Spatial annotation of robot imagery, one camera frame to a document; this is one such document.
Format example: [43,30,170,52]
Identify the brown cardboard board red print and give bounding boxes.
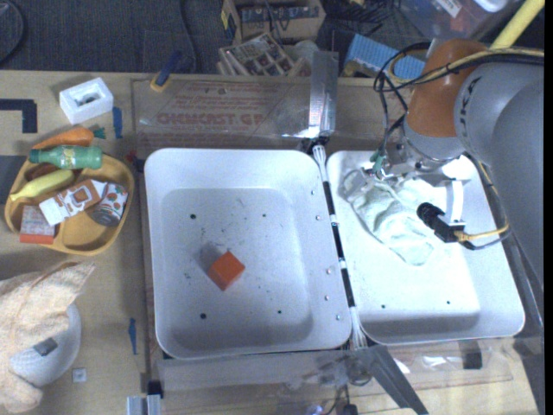
[129,73,542,393]

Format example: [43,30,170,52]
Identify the white and orange carton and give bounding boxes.
[38,178,109,227]

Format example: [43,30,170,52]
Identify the orange toy carrot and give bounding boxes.
[31,125,107,151]

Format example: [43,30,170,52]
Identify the yellow banana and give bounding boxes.
[9,169,77,203]

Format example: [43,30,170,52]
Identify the white bowl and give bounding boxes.
[9,302,83,389]

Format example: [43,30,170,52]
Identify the black cylinder on white bracket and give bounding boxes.
[416,178,473,244]

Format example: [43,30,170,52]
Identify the orange cube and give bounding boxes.
[207,250,247,292]

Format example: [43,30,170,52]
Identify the white foam box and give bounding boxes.
[58,76,115,126]

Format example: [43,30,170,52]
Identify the green bottle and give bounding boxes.
[28,144,105,170]

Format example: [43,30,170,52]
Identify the yellow divided plate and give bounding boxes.
[3,150,137,258]

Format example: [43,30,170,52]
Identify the orange and white packet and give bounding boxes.
[18,204,58,246]

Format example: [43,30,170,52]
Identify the white plastic tray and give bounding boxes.
[325,149,527,347]
[143,146,353,361]

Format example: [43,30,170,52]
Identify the pale yellow towel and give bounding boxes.
[0,260,98,415]

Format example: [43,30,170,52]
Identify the pale green cloth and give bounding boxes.
[342,174,435,267]

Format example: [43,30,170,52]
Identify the small printed can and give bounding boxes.
[90,182,130,227]

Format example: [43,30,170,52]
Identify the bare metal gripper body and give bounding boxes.
[365,141,467,184]

